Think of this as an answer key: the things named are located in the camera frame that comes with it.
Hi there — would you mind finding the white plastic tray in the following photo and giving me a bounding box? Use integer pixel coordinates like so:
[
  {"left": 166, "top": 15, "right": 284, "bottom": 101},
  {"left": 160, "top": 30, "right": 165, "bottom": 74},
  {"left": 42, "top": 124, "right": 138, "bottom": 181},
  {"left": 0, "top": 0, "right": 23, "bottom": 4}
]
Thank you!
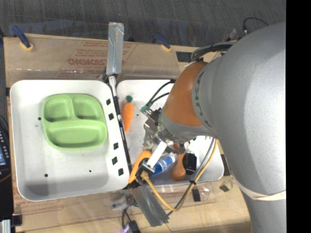
[
  {"left": 116, "top": 79, "right": 225, "bottom": 188},
  {"left": 9, "top": 79, "right": 131, "bottom": 202}
]

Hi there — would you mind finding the orange toy carrot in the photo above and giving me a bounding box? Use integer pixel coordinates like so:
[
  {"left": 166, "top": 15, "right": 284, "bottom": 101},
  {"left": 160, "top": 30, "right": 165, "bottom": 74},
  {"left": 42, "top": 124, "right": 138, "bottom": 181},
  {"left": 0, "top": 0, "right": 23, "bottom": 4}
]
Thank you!
[{"left": 121, "top": 95, "right": 135, "bottom": 133}]

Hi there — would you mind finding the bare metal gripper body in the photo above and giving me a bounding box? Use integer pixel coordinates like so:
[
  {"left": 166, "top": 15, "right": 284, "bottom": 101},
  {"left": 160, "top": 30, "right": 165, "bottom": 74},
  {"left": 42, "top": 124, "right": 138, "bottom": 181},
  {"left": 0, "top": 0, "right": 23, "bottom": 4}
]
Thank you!
[{"left": 142, "top": 107, "right": 173, "bottom": 153}]

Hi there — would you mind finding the brown cardboard board, red print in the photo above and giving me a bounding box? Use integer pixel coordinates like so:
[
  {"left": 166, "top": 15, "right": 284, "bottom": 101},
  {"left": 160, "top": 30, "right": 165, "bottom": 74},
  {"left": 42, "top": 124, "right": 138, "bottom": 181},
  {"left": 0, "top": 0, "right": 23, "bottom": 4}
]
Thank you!
[{"left": 3, "top": 33, "right": 251, "bottom": 233}]

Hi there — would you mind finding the clear bottle with blue label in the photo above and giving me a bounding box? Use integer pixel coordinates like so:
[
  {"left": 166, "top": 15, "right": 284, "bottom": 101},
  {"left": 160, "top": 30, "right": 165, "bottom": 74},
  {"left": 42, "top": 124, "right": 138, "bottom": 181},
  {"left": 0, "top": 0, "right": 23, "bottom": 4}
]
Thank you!
[{"left": 150, "top": 152, "right": 178, "bottom": 178}]

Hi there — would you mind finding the black cylinder on white bracket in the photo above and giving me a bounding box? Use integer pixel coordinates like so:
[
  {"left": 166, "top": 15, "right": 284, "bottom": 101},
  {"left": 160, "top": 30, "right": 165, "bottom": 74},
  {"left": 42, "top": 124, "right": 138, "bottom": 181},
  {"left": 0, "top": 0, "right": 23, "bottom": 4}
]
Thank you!
[{"left": 135, "top": 141, "right": 168, "bottom": 185}]

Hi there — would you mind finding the orange curved toy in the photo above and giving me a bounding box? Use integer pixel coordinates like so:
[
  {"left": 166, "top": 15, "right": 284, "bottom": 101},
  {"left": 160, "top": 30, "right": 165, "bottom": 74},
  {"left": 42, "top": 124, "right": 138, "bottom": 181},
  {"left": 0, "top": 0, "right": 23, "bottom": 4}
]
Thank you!
[{"left": 128, "top": 150, "right": 153, "bottom": 184}]

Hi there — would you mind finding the brown pear-shaped toy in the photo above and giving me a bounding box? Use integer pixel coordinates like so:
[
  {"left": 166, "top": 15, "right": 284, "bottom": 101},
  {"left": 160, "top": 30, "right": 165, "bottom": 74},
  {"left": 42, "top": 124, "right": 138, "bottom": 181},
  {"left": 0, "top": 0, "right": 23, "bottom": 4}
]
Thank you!
[{"left": 171, "top": 152, "right": 187, "bottom": 182}]

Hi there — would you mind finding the green divided plate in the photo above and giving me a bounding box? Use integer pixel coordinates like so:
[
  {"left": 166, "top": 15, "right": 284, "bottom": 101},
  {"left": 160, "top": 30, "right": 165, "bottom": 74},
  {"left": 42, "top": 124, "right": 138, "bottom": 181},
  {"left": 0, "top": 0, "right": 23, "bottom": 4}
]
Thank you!
[{"left": 41, "top": 93, "right": 108, "bottom": 151}]

